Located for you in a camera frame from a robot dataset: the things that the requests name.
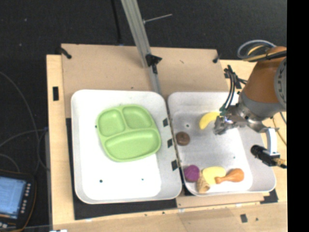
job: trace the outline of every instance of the green plate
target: green plate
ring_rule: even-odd
[[[154,119],[140,105],[104,110],[98,115],[96,125],[103,149],[114,161],[142,159],[161,147]]]

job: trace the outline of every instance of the purple toy vegetable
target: purple toy vegetable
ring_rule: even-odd
[[[196,182],[199,178],[199,168],[195,165],[190,165],[184,169],[183,174],[187,181]]]

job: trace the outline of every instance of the toy food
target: toy food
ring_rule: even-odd
[[[183,170],[184,178],[189,182],[196,182],[199,178],[199,168],[195,165],[190,165]]]
[[[226,176],[224,177],[215,177],[215,181],[217,184],[220,184],[223,181],[232,181],[232,182],[240,182],[244,179],[245,174],[243,170],[240,168],[235,168],[231,170]]]
[[[181,131],[176,134],[176,141],[177,141],[177,144],[181,146],[186,146],[190,142],[190,137],[187,133]]]
[[[206,180],[206,182],[209,185],[215,185],[216,181],[215,178],[216,177],[224,177],[226,175],[226,171],[223,167],[219,167],[219,166],[213,166],[213,167],[209,167],[209,168],[205,168],[202,171],[203,176]]]
[[[210,189],[209,183],[204,178],[203,173],[199,172],[199,178],[197,180],[197,190],[199,193],[205,193]]]
[[[206,113],[201,120],[199,121],[199,128],[201,130],[205,129],[208,124],[213,121],[216,120],[217,116],[219,116],[220,114],[218,112],[210,112],[210,113]]]

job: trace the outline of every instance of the wooden table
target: wooden table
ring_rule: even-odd
[[[79,55],[79,51],[84,47],[84,49],[82,49],[84,54],[83,58],[88,65],[89,59],[93,58],[94,49],[96,49],[94,56],[101,56],[101,53],[105,51],[109,51],[109,54],[114,54],[115,56],[119,54],[117,51],[123,53],[121,59],[110,58],[109,66],[115,61],[125,61],[125,63],[128,64],[127,59],[130,59],[131,66],[138,68],[137,66],[139,65],[139,56],[135,47],[83,46],[71,44],[65,44],[63,47],[66,47],[69,53],[76,51],[76,54]],[[215,58],[215,50],[154,47],[153,52],[161,54],[159,55],[160,57],[164,55],[162,63],[165,59],[167,59],[168,62],[167,65],[161,65],[161,63],[159,63],[159,75],[161,74],[160,83],[162,83],[161,87],[163,87],[163,91],[165,92],[165,98],[169,92],[177,91],[177,89],[179,89],[179,91],[186,91],[185,88],[181,87],[181,82],[180,84],[172,82],[171,85],[168,85],[166,82],[169,80],[169,76],[172,72],[174,74],[176,73],[174,69],[176,63],[177,65],[179,65],[179,63],[181,65],[186,63],[188,66],[187,68],[194,67],[197,71],[197,74],[191,75],[191,77],[197,78],[191,83],[188,83],[188,76],[186,76],[185,73],[183,75],[181,73],[177,74],[178,79],[184,78],[186,81],[186,88],[188,89],[188,87],[190,87],[189,91],[201,91],[205,89],[205,87],[200,86],[201,83],[208,82],[205,78],[215,79],[215,82],[219,82],[219,87],[217,86],[216,88],[216,86],[212,86],[210,89],[228,91],[228,80],[224,80],[224,84],[222,84],[221,78],[223,77],[219,79],[218,77],[207,77],[207,72],[205,72],[206,74],[204,75],[204,70],[202,70],[202,68],[205,68],[203,61]],[[175,59],[178,56],[182,56],[182,58],[177,59],[177,61],[169,61],[169,59]],[[70,115],[68,109],[65,108],[65,104],[68,103],[68,98],[65,99],[66,95],[68,95],[68,92],[65,92],[65,86],[68,84],[65,83],[66,79],[64,78],[67,69],[63,67],[66,61],[68,60],[65,56],[47,55],[51,194],[54,229],[67,229],[69,231],[102,231],[104,229],[105,231],[118,232],[195,232],[203,231],[206,228],[209,229],[209,231],[287,231],[287,170],[279,167],[274,168],[277,178],[276,193],[279,198],[277,203],[260,203],[269,193],[233,195],[222,199],[219,196],[207,198],[185,196],[182,192],[176,199],[177,208],[175,209],[75,220],[65,122],[65,119]],[[219,73],[221,73],[221,75],[223,75],[223,69],[226,68],[228,64],[232,66],[236,74],[242,79],[247,79],[249,77],[254,66],[253,63],[246,63],[239,60],[220,60],[217,65],[220,67]],[[77,77],[72,76],[71,78],[71,81],[74,82],[74,79]],[[149,85],[149,83],[146,83],[147,88],[141,86],[140,89],[151,89]],[[56,87],[59,95],[58,100],[54,100],[54,90]],[[275,115],[274,121],[276,126],[281,128],[280,133],[282,137],[286,139],[286,125],[283,123],[280,115]],[[267,126],[274,127],[274,121],[268,119],[264,123]],[[286,145],[280,137],[278,137],[278,151],[281,153],[282,158],[286,158]],[[247,222],[242,220],[244,216],[247,218]]]

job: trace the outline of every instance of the yellow banana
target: yellow banana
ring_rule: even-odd
[[[210,113],[206,113],[201,120],[199,121],[199,128],[201,130],[205,129],[208,124],[213,121],[216,120],[217,116],[219,116],[220,113],[218,112],[210,112]]]

